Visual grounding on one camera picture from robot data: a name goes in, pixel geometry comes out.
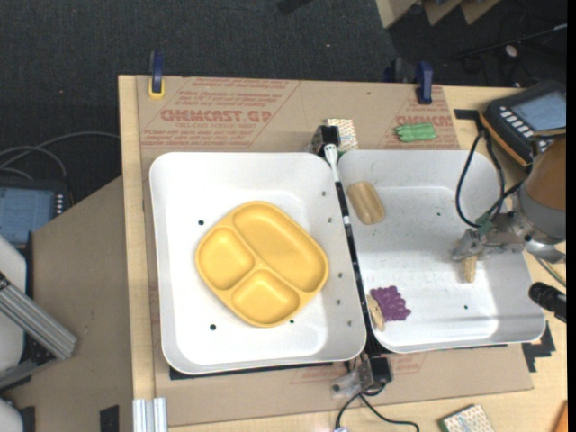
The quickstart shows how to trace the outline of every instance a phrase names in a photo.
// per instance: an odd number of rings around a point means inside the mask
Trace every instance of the blue clamp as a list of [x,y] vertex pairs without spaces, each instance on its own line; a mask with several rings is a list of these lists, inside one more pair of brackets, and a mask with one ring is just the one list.
[[416,97],[419,104],[432,104],[432,66],[426,61],[420,61],[416,66]]
[[150,53],[149,70],[151,78],[148,81],[148,95],[152,99],[161,99],[166,91],[165,81],[162,78],[162,68],[164,67],[164,54],[162,51],[154,50]]

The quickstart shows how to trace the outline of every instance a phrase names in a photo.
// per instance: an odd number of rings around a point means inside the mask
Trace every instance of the device screen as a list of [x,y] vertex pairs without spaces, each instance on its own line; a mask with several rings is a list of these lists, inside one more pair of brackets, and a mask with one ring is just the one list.
[[13,245],[25,244],[29,232],[54,217],[54,193],[42,189],[0,187],[0,235]]
[[556,130],[566,127],[566,98],[552,92],[510,107],[534,131]]

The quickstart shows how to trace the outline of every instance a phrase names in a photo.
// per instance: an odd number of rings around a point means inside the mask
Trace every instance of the wooden table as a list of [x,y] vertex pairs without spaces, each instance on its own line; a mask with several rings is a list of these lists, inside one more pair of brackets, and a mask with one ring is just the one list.
[[[487,101],[513,93],[510,89],[481,87],[445,87],[445,97],[450,109],[479,109]],[[138,123],[138,98],[136,78],[119,78],[121,107],[122,175],[126,222],[127,265],[130,301],[130,341],[132,363],[132,389],[135,399],[155,398],[155,378],[152,355],[152,338],[149,311],[149,284],[146,260],[145,222],[142,212],[143,186],[140,165],[140,138]],[[457,121],[453,116],[457,137],[467,149],[476,136],[476,129],[468,121]],[[508,182],[513,184],[522,172],[511,160],[503,158],[508,172]],[[528,257],[527,262],[535,281],[555,284],[537,262]],[[535,389],[499,395],[423,401],[381,407],[382,414],[390,418],[409,419],[419,424],[422,431],[438,430],[438,419],[480,403],[488,412],[490,421],[499,432],[554,431],[567,399],[566,325],[547,316],[556,345],[556,352],[548,358],[537,360],[537,373],[533,380]],[[227,421],[215,424],[171,427],[177,432],[203,431],[331,431],[337,411],[291,415],[273,418]],[[346,412],[345,424],[351,430],[410,430],[409,427],[384,425],[366,408]]]

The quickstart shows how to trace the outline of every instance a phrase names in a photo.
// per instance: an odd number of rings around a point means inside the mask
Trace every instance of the digital multimeter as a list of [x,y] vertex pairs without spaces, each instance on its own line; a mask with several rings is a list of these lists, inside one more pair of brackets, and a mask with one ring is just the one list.
[[22,250],[30,232],[70,206],[68,187],[61,181],[28,181],[0,177],[0,235]]
[[490,135],[521,165],[530,165],[550,138],[566,132],[566,88],[544,80],[520,93],[492,101],[480,114]]

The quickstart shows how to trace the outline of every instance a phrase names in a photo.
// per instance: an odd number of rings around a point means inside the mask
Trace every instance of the black floor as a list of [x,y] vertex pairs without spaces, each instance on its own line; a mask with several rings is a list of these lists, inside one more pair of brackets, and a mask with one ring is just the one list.
[[[566,30],[534,40],[545,50],[522,44],[515,62],[495,51],[467,63],[451,57],[566,23],[567,6],[503,0],[472,25],[456,9],[435,27],[415,7],[386,31],[374,0],[0,0],[0,166],[15,146],[117,134],[117,76],[147,73],[158,48],[174,75],[379,82],[401,59],[406,76],[428,61],[443,85],[566,83]],[[47,149],[66,166],[77,201],[121,172],[117,139],[83,136]],[[7,168],[61,174],[38,152],[0,171],[15,176]]]

